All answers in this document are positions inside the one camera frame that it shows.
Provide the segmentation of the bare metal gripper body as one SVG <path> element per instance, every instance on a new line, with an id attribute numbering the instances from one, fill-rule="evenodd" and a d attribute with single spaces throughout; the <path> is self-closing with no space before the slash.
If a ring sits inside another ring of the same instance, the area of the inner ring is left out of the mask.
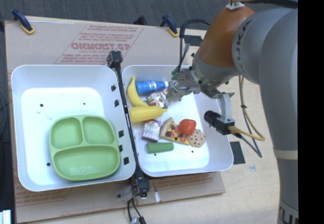
<path id="1" fill-rule="evenodd" d="M 209 98 L 218 98 L 220 92 L 217 90 L 218 84 L 205 76 L 200 69 L 193 67 L 182 68 L 173 81 L 173 87 L 178 89 L 188 89 L 192 94 L 202 93 Z"/>

